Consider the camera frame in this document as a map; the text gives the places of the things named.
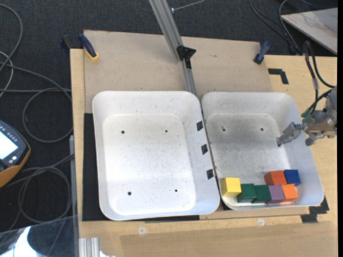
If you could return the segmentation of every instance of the clamp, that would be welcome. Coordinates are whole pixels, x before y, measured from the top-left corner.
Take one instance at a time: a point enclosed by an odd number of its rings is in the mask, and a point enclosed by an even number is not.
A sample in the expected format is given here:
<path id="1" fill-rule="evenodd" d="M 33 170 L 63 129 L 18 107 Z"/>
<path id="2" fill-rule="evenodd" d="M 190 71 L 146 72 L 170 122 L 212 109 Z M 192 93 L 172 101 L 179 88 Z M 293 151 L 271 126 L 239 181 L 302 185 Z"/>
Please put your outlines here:
<path id="1" fill-rule="evenodd" d="M 78 35 L 78 40 L 81 43 L 81 48 L 85 49 L 85 52 L 86 52 L 87 56 L 92 61 L 98 60 L 99 54 L 94 50 L 92 44 L 87 39 L 87 37 L 84 36 L 83 34 L 79 34 Z M 62 49 L 63 53 L 66 54 L 68 56 L 68 58 L 69 58 L 70 57 L 70 49 L 74 49 L 74 48 L 76 48 L 76 46 L 74 46 L 72 44 L 72 42 L 70 41 L 70 39 L 68 38 L 67 35 L 63 36 L 59 43 L 61 45 L 61 49 Z"/>

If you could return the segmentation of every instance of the yellow device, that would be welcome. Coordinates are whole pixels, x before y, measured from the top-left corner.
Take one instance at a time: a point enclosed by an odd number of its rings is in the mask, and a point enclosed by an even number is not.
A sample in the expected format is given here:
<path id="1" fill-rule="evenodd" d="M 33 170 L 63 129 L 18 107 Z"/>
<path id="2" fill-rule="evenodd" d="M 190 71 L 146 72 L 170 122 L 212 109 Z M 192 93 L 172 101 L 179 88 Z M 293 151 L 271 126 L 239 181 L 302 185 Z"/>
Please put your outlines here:
<path id="1" fill-rule="evenodd" d="M 19 172 L 31 153 L 23 136 L 0 120 L 0 188 Z"/>

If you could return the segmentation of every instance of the device screen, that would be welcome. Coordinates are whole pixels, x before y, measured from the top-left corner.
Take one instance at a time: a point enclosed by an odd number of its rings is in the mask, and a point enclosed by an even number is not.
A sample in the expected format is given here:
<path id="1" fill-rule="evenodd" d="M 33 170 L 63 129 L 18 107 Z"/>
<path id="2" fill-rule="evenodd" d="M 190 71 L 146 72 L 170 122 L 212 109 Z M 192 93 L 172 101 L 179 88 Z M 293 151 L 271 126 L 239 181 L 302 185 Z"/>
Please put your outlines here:
<path id="1" fill-rule="evenodd" d="M 4 159 L 17 148 L 18 146 L 0 131 L 0 159 Z"/>

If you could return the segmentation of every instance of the wooden block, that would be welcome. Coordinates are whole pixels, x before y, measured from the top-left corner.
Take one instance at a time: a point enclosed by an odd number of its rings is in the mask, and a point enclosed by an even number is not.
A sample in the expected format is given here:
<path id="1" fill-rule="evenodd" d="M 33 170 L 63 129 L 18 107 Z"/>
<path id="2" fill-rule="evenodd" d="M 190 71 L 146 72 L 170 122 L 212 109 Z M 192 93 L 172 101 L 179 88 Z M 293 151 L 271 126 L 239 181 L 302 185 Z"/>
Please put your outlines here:
<path id="1" fill-rule="evenodd" d="M 255 186 L 253 184 L 241 184 L 242 193 L 237 196 L 238 203 L 251 203 L 256 199 Z"/>
<path id="2" fill-rule="evenodd" d="M 281 185 L 281 188 L 285 196 L 285 199 L 282 201 L 282 203 L 291 203 L 298 198 L 298 193 L 294 184 Z"/>
<path id="3" fill-rule="evenodd" d="M 264 176 L 264 180 L 268 186 L 287 185 L 286 177 L 282 170 L 269 172 Z"/>
<path id="4" fill-rule="evenodd" d="M 224 197 L 236 197 L 241 190 L 241 181 L 239 178 L 224 178 L 220 182 L 221 195 Z"/>
<path id="5" fill-rule="evenodd" d="M 256 198 L 253 199 L 252 203 L 266 203 L 272 200 L 270 195 L 269 187 L 267 185 L 255 186 Z"/>
<path id="6" fill-rule="evenodd" d="M 267 202 L 268 205 L 274 205 L 284 201 L 285 196 L 281 186 L 269 186 L 272 199 Z"/>
<path id="7" fill-rule="evenodd" d="M 286 169 L 284 170 L 284 174 L 288 184 L 294 184 L 297 186 L 301 183 L 299 172 L 296 169 Z"/>

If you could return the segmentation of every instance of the tray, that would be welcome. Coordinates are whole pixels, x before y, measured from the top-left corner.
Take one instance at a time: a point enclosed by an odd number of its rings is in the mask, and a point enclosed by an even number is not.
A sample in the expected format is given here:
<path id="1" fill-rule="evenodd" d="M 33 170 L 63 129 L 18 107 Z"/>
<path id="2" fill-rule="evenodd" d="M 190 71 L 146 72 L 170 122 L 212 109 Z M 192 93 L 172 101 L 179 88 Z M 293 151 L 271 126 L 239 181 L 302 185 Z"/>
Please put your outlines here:
<path id="1" fill-rule="evenodd" d="M 217 209 L 220 195 L 193 94 L 100 92 L 93 114 L 105 216 L 121 221 Z"/>
<path id="2" fill-rule="evenodd" d="M 301 123 L 294 100 L 284 93 L 211 92 L 202 107 L 219 182 L 239 177 L 241 183 L 265 184 L 272 170 L 297 169 L 299 198 L 287 205 L 238 203 L 222 197 L 231 209 L 244 210 L 284 206 L 315 206 L 324 191 L 309 147 L 302 133 L 293 142 L 278 147 L 277 137 L 291 122 Z"/>

